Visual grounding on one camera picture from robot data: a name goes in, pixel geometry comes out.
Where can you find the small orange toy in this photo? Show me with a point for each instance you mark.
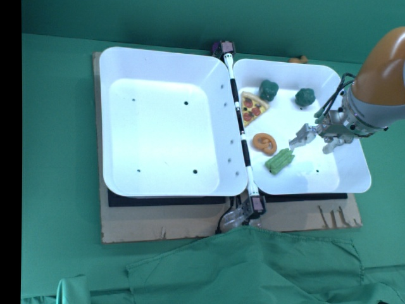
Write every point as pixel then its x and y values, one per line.
pixel 299 59

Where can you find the pizza slice toy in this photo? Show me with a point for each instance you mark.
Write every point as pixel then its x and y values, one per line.
pixel 251 108

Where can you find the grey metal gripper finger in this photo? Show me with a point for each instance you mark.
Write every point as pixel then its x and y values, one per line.
pixel 332 145
pixel 300 138

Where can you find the green cloth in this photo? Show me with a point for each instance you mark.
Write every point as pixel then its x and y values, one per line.
pixel 253 264

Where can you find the dark green broccoli toy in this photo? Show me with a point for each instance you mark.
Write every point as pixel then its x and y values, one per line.
pixel 305 97
pixel 268 89

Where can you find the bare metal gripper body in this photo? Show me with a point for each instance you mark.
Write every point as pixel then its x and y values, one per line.
pixel 336 125

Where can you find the light green bean bundle toy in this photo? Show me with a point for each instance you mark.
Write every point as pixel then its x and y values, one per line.
pixel 279 161

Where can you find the black and white thin rod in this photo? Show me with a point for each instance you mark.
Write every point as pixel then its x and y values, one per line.
pixel 240 122

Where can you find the white plastic tray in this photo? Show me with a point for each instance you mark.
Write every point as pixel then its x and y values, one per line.
pixel 316 169
pixel 167 122

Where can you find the brown cardboard board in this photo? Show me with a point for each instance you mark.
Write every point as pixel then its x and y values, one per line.
pixel 164 220

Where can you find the orange pretzel toy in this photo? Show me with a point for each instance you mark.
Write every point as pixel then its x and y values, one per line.
pixel 265 143

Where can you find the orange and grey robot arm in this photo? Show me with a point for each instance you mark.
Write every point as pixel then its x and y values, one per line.
pixel 381 84

